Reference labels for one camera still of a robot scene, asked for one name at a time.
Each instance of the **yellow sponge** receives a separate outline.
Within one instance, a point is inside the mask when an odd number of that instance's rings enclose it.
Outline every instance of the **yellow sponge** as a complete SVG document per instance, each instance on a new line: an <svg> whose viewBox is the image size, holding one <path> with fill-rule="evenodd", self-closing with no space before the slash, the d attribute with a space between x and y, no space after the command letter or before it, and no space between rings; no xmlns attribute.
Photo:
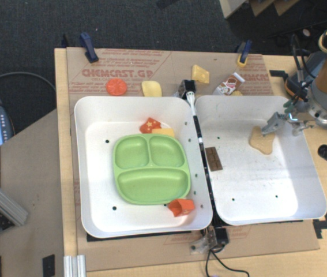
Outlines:
<svg viewBox="0 0 327 277"><path fill-rule="evenodd" d="M209 83L209 72L198 65L191 69L191 79L202 83Z"/></svg>
<svg viewBox="0 0 327 277"><path fill-rule="evenodd" d="M175 133L172 128L153 128L152 133L165 134L166 136L175 137Z"/></svg>
<svg viewBox="0 0 327 277"><path fill-rule="evenodd" d="M141 88L144 96L162 96L161 85L157 81L143 81Z"/></svg>

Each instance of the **blue clamp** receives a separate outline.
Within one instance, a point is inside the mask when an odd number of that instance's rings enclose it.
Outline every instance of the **blue clamp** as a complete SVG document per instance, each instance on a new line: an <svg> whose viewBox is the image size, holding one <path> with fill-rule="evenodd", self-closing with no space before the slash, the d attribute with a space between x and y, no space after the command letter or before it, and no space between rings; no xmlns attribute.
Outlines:
<svg viewBox="0 0 327 277"><path fill-rule="evenodd" d="M99 60L98 56L95 53L94 46L92 43L92 38L89 36L88 33L83 32L80 35L80 42L83 48L85 48L87 51L85 53L88 61L90 63L97 62Z"/></svg>
<svg viewBox="0 0 327 277"><path fill-rule="evenodd" d="M251 48L251 40L247 40L245 43L242 43L238 48L238 53L241 53L238 57L236 64L239 67L245 67L249 55L249 51Z"/></svg>

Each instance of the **green plate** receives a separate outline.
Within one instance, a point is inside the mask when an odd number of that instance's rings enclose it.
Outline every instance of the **green plate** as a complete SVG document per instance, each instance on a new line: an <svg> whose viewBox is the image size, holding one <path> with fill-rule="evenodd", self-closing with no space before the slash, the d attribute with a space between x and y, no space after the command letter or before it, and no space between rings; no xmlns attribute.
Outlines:
<svg viewBox="0 0 327 277"><path fill-rule="evenodd" d="M119 139L113 168L119 194L133 204L165 204L190 190L185 152L170 136L144 133Z"/></svg>

